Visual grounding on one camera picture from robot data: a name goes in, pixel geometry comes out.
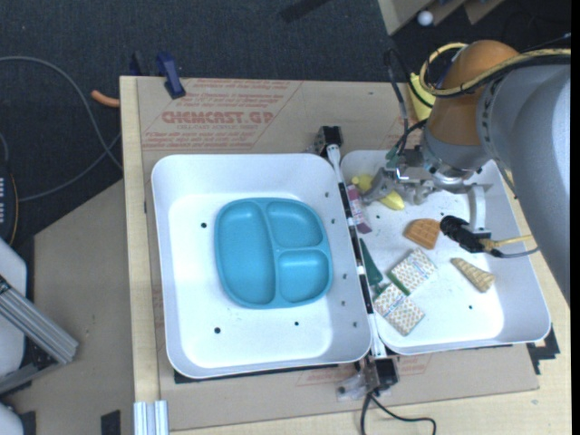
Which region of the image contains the thin black and white rod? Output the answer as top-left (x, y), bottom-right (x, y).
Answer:
top-left (326, 144), bottom-right (386, 358)

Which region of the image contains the dark green cone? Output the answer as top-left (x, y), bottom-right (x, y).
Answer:
top-left (358, 237), bottom-right (386, 296)

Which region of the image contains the orange sausage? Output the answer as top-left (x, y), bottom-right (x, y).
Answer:
top-left (90, 89), bottom-right (121, 108)

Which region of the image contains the black block with thin wires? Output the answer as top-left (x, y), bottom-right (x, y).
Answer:
top-left (311, 125), bottom-right (343, 156)
top-left (337, 355), bottom-right (401, 401)

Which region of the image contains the orange waffle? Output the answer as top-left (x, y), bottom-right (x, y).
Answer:
top-left (402, 217), bottom-right (442, 250)

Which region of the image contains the brown cardboard board red print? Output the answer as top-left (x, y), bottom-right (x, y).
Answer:
top-left (135, 77), bottom-right (541, 430)

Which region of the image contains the tan pizza slice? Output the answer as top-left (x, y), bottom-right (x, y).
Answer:
top-left (449, 256), bottom-right (497, 295)

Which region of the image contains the black cylinder on white bracket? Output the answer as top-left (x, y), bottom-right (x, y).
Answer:
top-left (439, 182), bottom-right (495, 254)

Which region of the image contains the white plastic tray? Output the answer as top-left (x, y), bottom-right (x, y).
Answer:
top-left (150, 153), bottom-right (373, 379)
top-left (339, 149), bottom-right (553, 356)

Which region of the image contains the blue divided plate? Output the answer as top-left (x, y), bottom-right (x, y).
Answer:
top-left (213, 197), bottom-right (334, 310)

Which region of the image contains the yellow banana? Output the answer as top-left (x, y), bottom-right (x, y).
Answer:
top-left (351, 173), bottom-right (406, 211)

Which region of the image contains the purple and white packet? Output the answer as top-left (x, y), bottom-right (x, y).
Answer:
top-left (345, 183), bottom-right (373, 235)

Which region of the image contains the white orange patterned carton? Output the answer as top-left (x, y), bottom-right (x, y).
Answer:
top-left (386, 247), bottom-right (439, 296)
top-left (372, 282), bottom-right (427, 337)

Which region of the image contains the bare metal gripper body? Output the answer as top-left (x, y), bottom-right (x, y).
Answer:
top-left (383, 149), bottom-right (479, 195)

